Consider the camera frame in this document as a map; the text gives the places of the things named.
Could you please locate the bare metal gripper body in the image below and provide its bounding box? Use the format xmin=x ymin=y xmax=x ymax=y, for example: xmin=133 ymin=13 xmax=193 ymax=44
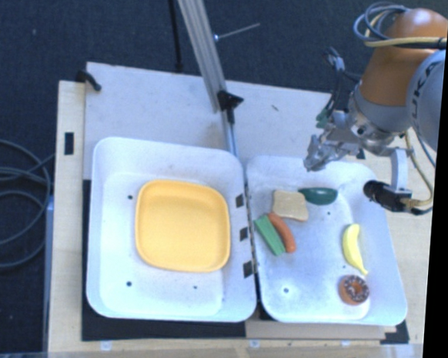
xmin=318 ymin=109 xmax=402 ymax=162

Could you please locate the pale wood board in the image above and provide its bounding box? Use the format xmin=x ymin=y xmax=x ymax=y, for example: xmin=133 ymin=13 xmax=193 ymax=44
xmin=37 ymin=79 xmax=443 ymax=358

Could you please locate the yellow banana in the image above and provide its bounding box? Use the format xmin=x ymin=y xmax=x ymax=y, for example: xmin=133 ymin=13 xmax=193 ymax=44
xmin=339 ymin=222 xmax=373 ymax=277

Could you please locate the white plastic tray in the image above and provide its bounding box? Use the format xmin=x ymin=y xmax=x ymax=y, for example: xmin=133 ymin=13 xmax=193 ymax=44
xmin=80 ymin=135 xmax=270 ymax=330
xmin=232 ymin=152 xmax=420 ymax=333

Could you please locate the beige bread slice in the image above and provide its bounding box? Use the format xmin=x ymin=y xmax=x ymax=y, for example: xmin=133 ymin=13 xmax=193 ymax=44
xmin=269 ymin=189 xmax=312 ymax=223

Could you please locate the dark green toy vegetable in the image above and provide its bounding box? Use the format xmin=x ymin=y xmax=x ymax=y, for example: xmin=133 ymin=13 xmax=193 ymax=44
xmin=296 ymin=185 xmax=339 ymax=207

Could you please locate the brown doughnut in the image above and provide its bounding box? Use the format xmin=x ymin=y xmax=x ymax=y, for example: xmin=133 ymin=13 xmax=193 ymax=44
xmin=337 ymin=273 xmax=373 ymax=308

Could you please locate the orange sausage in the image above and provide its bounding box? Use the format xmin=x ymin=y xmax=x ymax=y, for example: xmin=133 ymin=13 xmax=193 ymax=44
xmin=265 ymin=212 xmax=300 ymax=255

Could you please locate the yellow plate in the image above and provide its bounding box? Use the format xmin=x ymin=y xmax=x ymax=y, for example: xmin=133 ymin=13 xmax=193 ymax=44
xmin=130 ymin=177 xmax=236 ymax=276

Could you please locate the black cylinder on white bracket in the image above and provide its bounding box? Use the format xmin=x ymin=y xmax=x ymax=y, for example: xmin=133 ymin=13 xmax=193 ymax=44
xmin=361 ymin=145 xmax=418 ymax=214

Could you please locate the light green toy stick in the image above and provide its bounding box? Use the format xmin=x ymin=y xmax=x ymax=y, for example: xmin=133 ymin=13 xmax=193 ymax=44
xmin=250 ymin=214 xmax=289 ymax=258

